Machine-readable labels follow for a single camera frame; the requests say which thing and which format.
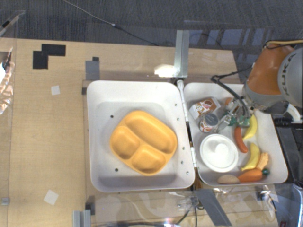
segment wooden table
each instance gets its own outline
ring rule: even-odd
[[[48,70],[34,70],[33,51],[40,51],[41,44],[64,44],[66,56],[49,56]],[[84,210],[81,89],[85,61],[92,57],[99,57],[101,79],[158,80],[153,69],[162,63],[173,64],[174,48],[17,40],[9,227],[68,227],[73,210]],[[230,51],[190,49],[188,68],[189,75],[208,81],[213,74],[235,71],[236,65]],[[53,86],[60,87],[59,95],[52,95]],[[59,195],[54,205],[44,201],[48,190]]]

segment white label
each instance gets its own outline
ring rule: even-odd
[[[60,88],[59,86],[53,86],[52,87],[52,95],[59,95],[60,94]]]
[[[48,190],[46,196],[44,197],[44,201],[54,205],[58,199],[59,195],[55,192],[53,192],[52,190]]]
[[[197,119],[199,117],[199,113],[196,108],[196,105],[192,105],[189,109],[189,112],[190,112],[191,116],[193,116],[194,119]]]

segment yellow divided plate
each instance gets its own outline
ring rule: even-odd
[[[174,155],[175,133],[144,111],[133,111],[117,125],[110,148],[121,161],[142,175],[158,173]]]

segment white tray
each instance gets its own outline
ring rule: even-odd
[[[238,84],[227,84],[237,94],[241,95],[243,85]],[[215,97],[219,100],[221,105],[224,105],[223,99],[232,97],[230,93],[224,90],[217,84],[214,83],[189,83],[184,88],[184,97],[187,102],[187,108],[198,102],[200,99],[207,97]],[[264,178],[262,181],[255,182],[252,184],[270,184],[270,183],[283,183],[288,176],[288,170],[284,160],[284,156],[280,147],[280,143],[276,134],[276,130],[271,118],[271,115],[261,113],[257,111],[255,116],[258,121],[258,129],[256,135],[250,140],[246,141],[249,146],[251,142],[259,146],[261,152],[269,153],[269,163],[267,168],[270,170],[270,175]],[[202,140],[209,135],[209,133],[202,133],[197,122],[188,113],[190,130],[193,138],[193,144],[196,152],[197,166],[199,168],[200,178],[208,185],[211,186],[222,186],[217,183],[217,179],[224,174],[233,174],[235,176],[240,175],[240,167],[244,166],[250,157],[249,152],[244,154],[239,152],[239,161],[237,166],[228,173],[217,173],[208,168],[202,161],[199,153],[199,148]],[[226,127],[221,134],[227,136],[234,141],[233,137],[234,127]]]
[[[91,180],[102,192],[189,187],[195,179],[180,92],[165,82],[95,81],[87,89]],[[143,176],[116,158],[109,138],[122,118],[146,111],[169,126],[178,147],[156,175]]]

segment food packaging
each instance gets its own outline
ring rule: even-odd
[[[200,102],[192,105],[189,109],[191,116],[196,120],[207,113],[211,113],[219,108],[221,105],[214,97],[206,98]]]

